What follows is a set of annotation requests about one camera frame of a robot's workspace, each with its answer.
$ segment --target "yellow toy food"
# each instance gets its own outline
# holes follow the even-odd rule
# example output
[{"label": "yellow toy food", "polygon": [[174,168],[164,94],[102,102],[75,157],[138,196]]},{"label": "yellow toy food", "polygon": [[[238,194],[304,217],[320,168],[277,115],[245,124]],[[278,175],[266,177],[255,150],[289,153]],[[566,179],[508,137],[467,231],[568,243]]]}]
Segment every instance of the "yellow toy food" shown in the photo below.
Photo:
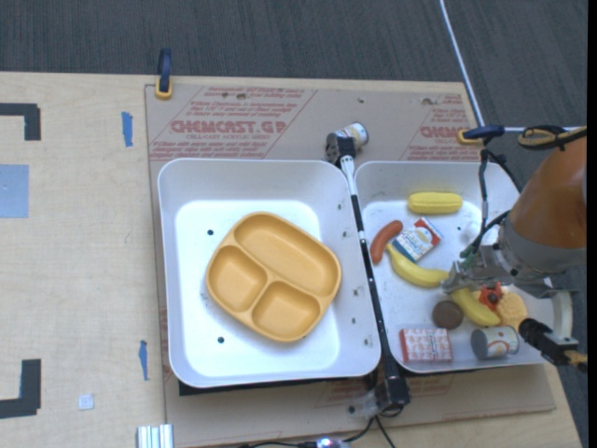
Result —
[{"label": "yellow toy food", "polygon": [[495,312],[502,320],[502,325],[509,325],[518,330],[522,320],[528,316],[526,305],[522,297],[515,293],[504,291],[502,299],[497,303]]},{"label": "yellow toy food", "polygon": [[403,254],[400,254],[392,244],[385,247],[390,255],[392,268],[403,279],[419,287],[437,287],[442,280],[448,278],[448,273],[441,269],[426,269],[412,262]]},{"label": "yellow toy food", "polygon": [[417,214],[450,214],[462,207],[463,198],[455,192],[415,192],[407,203]]},{"label": "yellow toy food", "polygon": [[465,317],[471,322],[482,327],[493,327],[500,324],[500,317],[487,305],[479,302],[478,297],[473,295],[470,288],[458,288],[451,292],[450,296],[463,309]]}]

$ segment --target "blue tape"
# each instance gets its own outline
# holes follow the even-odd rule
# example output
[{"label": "blue tape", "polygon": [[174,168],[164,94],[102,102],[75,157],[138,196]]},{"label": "blue tape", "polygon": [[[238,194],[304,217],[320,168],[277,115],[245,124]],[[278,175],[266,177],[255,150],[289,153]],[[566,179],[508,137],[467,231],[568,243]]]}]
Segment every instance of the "blue tape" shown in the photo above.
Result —
[{"label": "blue tape", "polygon": [[143,379],[149,380],[147,376],[147,342],[142,340],[139,343],[139,361],[141,362],[141,368],[143,369]]},{"label": "blue tape", "polygon": [[0,217],[29,217],[29,166],[0,164]]},{"label": "blue tape", "polygon": [[132,116],[123,111],[122,113],[122,134],[124,135],[124,144],[126,147],[132,146]]}]

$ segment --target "white tray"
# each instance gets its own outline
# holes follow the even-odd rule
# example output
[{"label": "white tray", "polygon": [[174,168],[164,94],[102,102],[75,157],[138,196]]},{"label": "white tray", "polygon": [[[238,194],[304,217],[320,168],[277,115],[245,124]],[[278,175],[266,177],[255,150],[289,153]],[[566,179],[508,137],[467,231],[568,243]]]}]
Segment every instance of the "white tray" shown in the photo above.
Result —
[{"label": "white tray", "polygon": [[[196,387],[355,377],[377,366],[380,343],[342,172],[323,161],[182,159],[158,179],[170,363]],[[334,301],[314,330],[279,343],[213,301],[205,270],[242,217],[267,211],[301,227],[340,261]]]},{"label": "white tray", "polygon": [[[420,215],[407,207],[407,198],[413,192],[448,191],[463,197],[463,207],[454,214],[427,216],[443,235],[438,246],[419,260],[428,268],[448,271],[460,252],[477,236],[481,222],[481,196],[479,188],[479,165],[468,162],[378,162],[361,165],[355,173],[355,184],[366,236],[372,241],[377,232],[393,219],[410,227]],[[489,164],[485,172],[488,191],[489,219],[510,209],[519,193],[509,177],[499,166]],[[497,236],[493,228],[483,243],[492,243]],[[420,288],[402,280],[391,267],[386,254],[373,266],[373,273],[380,295],[382,315],[388,333],[392,355],[402,366],[417,373],[468,371],[508,365],[544,363],[545,359],[527,343],[521,341],[516,355],[479,361],[470,347],[470,334],[477,326],[465,320],[450,330],[453,351],[452,362],[407,362],[400,347],[398,332],[404,328],[434,327],[431,312],[434,305],[448,297],[441,288]],[[553,304],[539,300],[516,287],[524,299],[529,316],[553,327]]]}]

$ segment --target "brown toy food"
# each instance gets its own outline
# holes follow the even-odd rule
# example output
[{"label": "brown toy food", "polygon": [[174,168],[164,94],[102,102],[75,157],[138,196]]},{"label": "brown toy food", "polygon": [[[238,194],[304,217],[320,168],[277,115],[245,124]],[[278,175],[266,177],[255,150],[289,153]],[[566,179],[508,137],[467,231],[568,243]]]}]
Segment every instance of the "brown toy food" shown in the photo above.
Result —
[{"label": "brown toy food", "polygon": [[463,309],[454,301],[439,301],[431,313],[433,323],[442,329],[456,329],[464,317]]},{"label": "brown toy food", "polygon": [[373,238],[369,253],[371,254],[371,262],[373,262],[374,265],[380,263],[385,245],[390,241],[390,239],[396,237],[400,231],[402,231],[402,228],[402,222],[399,220],[393,220],[392,222],[383,226]]}]

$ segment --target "black tape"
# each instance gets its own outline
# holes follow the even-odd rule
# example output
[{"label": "black tape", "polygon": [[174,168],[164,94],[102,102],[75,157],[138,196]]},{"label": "black tape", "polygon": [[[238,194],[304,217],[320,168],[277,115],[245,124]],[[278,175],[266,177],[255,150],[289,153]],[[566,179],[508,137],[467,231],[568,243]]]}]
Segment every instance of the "black tape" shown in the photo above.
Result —
[{"label": "black tape", "polygon": [[41,140],[39,107],[34,103],[0,103],[0,116],[23,116],[25,141]]},{"label": "black tape", "polygon": [[356,229],[361,232],[365,230],[363,226],[363,218],[361,217],[361,208],[358,205],[358,196],[353,194],[351,196],[351,202],[353,203],[354,221],[356,222]]},{"label": "black tape", "polygon": [[0,418],[31,416],[41,408],[41,360],[21,362],[21,392],[17,399],[0,400]]}]

